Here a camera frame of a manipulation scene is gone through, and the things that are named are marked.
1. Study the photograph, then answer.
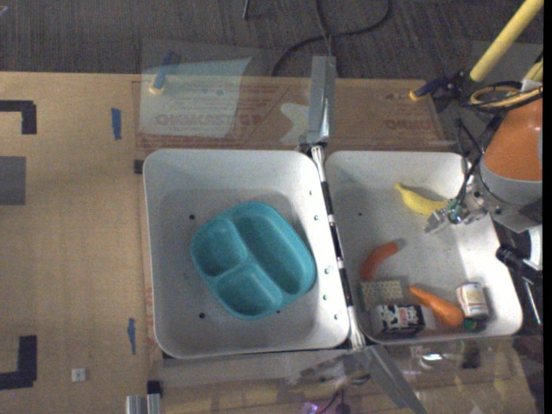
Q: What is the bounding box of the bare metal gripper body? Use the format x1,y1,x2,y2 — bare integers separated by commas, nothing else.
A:
448,184,504,229

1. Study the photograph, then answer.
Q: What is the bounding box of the yellow banana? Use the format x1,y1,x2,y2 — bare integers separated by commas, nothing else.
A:
393,181,452,217

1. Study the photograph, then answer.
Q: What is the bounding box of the white plastic tray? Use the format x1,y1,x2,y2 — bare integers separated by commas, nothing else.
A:
141,147,351,360
323,149,524,346

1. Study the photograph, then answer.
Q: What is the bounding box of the orange sausage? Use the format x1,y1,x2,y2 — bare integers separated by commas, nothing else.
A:
359,241,400,281

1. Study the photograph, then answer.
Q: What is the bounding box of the orange carrot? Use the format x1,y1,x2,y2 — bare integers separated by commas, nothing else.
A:
408,285,486,333

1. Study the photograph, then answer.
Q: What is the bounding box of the white can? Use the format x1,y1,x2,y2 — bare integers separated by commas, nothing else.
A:
455,282,491,320

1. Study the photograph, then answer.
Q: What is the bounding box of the black and white milk carton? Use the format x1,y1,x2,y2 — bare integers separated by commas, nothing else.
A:
369,303,437,341

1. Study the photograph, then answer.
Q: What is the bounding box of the blue divided plate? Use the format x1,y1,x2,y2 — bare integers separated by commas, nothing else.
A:
189,200,318,322

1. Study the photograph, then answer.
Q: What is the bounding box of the black cylinder on white bracket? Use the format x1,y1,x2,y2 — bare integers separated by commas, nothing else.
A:
494,225,544,275

